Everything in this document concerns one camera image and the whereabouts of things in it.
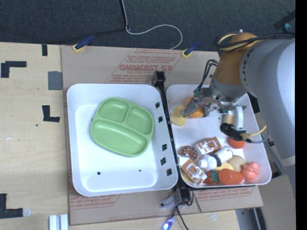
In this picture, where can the thin black rod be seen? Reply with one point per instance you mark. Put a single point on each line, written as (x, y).
(168, 123)

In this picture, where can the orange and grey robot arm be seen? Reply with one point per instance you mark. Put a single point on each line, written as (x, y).
(268, 85)

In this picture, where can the green divided plate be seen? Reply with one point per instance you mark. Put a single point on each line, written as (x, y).
(120, 130)

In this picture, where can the white bottle with black band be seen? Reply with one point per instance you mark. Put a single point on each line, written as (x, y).
(224, 155)

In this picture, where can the pink lumpy toy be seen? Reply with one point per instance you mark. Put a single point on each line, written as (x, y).
(250, 171)

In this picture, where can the brown cardboard board, red print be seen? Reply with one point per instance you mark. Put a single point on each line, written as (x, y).
(100, 63)

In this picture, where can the orange and white carton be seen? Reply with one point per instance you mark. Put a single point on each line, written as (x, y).
(193, 172)
(208, 145)

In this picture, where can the red-orange round fruit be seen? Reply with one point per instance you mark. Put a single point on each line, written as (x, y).
(236, 144)

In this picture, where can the beige round bread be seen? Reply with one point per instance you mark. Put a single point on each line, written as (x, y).
(237, 163)

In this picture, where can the red strawberry with green leaves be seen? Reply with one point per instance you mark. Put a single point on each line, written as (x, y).
(211, 178)

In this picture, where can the black cylinder on white bracket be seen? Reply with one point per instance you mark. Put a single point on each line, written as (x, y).
(230, 129)

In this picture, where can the yellow flat piece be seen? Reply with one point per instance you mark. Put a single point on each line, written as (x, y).
(225, 167)

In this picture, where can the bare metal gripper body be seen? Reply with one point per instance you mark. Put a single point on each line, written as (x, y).
(209, 97)

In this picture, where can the orange toy food piece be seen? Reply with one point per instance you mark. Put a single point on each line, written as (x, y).
(197, 113)

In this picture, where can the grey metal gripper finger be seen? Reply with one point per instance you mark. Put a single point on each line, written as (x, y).
(208, 110)
(190, 109)

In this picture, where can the cream cylinder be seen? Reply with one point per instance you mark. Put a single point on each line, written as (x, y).
(227, 118)

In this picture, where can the white plastic tray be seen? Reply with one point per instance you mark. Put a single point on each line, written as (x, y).
(206, 130)
(115, 174)

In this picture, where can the pale yellow round biscuit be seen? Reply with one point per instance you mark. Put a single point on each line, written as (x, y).
(178, 120)

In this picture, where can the brown doughnut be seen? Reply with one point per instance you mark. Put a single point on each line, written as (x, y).
(185, 150)

